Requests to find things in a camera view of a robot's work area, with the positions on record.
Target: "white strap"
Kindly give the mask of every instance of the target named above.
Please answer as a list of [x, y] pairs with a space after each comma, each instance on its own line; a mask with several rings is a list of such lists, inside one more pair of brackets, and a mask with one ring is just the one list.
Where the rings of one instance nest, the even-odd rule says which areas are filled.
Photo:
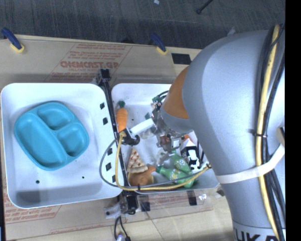
[[280, 144], [268, 162], [238, 173], [216, 176], [216, 178], [220, 184], [229, 184], [263, 176], [276, 167], [284, 154], [285, 148], [282, 144]]

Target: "white tray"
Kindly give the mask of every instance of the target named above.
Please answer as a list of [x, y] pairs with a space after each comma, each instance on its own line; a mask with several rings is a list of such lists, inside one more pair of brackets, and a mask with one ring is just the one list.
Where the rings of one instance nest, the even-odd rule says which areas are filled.
[[[123, 100], [125, 102], [125, 108], [128, 111], [128, 121], [127, 127], [132, 128], [135, 125], [141, 123], [145, 120], [145, 115], [149, 112], [152, 112], [152, 98], [157, 96], [163, 91], [169, 90], [170, 84], [140, 84], [140, 83], [121, 83], [116, 85], [111, 92], [113, 106], [115, 111], [118, 110], [118, 102]], [[197, 142], [196, 135], [194, 132], [189, 134], [192, 138], [192, 141]], [[151, 137], [148, 139], [141, 139], [140, 143], [134, 148], [139, 152], [141, 158], [146, 164], [156, 165], [156, 155], [159, 152], [160, 148], [156, 145], [157, 139], [156, 137]], [[131, 152], [131, 146], [121, 146], [121, 151], [123, 155], [123, 159], [125, 165], [128, 164], [128, 159]], [[167, 168], [173, 168], [170, 160], [164, 162], [164, 166]], [[159, 173], [153, 172], [155, 183], [160, 183], [167, 181], [167, 179]], [[214, 175], [212, 169], [204, 172], [198, 178], [198, 183], [194, 186], [193, 189], [207, 189], [218, 186], [218, 181]], [[187, 189], [181, 188], [170, 192], [179, 192], [185, 191]], [[150, 191], [150, 192], [140, 192], [142, 194], [145, 193], [159, 193], [158, 191]]]
[[[48, 101], [64, 103], [89, 134], [87, 150], [55, 171], [37, 167], [23, 152], [14, 135], [14, 123], [24, 112]], [[2, 89], [3, 147], [8, 196], [20, 208], [35, 208], [115, 197], [121, 189], [105, 183], [99, 175], [100, 159], [114, 139], [105, 94], [93, 84], [13, 83]], [[116, 151], [116, 143], [111, 147]], [[106, 156], [102, 173], [113, 182], [115, 152]], [[123, 176], [119, 168], [119, 181]]]

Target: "toy carrot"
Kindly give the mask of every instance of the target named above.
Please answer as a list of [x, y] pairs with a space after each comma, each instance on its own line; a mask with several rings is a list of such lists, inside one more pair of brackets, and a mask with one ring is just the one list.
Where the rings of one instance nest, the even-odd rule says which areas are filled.
[[128, 118], [128, 111], [124, 108], [125, 102], [119, 101], [119, 110], [117, 111], [116, 118], [118, 124], [118, 132], [121, 132], [126, 128], [127, 118]]

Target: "dark floor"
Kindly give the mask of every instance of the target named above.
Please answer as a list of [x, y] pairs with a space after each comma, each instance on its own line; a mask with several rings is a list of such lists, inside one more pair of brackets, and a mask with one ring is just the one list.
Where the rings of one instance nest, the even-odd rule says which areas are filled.
[[[0, 0], [0, 38], [7, 27], [16, 34], [148, 44], [155, 32], [166, 46], [202, 49], [232, 28], [242, 33], [285, 22], [285, 0], [213, 0], [200, 15], [196, 9], [208, 0], [157, 1]], [[0, 189], [1, 226], [2, 211]]]

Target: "green toy bottle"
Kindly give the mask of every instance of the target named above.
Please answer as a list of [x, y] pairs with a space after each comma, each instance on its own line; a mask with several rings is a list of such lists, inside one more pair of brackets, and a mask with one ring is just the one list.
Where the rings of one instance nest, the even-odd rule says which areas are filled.
[[[169, 180], [174, 180], [174, 179], [178, 179], [178, 178], [188, 176], [188, 174], [184, 173], [183, 171], [180, 171], [180, 170], [177, 170], [177, 169], [166, 169], [163, 166], [158, 166], [156, 168], [156, 172], [161, 173], [162, 175], [167, 177]], [[189, 179], [190, 178], [180, 179], [178, 181], [175, 181], [175, 184], [184, 183], [184, 182], [188, 181]], [[194, 184], [194, 179], [191, 182], [184, 185], [184, 187], [185, 188], [191, 188], [193, 184]]]
[[177, 154], [176, 150], [173, 150], [173, 152], [174, 152], [174, 155], [171, 156], [171, 160], [174, 164], [175, 169], [183, 171], [187, 175], [191, 174], [192, 169], [190, 168], [190, 166], [188, 165], [186, 160], [183, 157], [179, 156]]

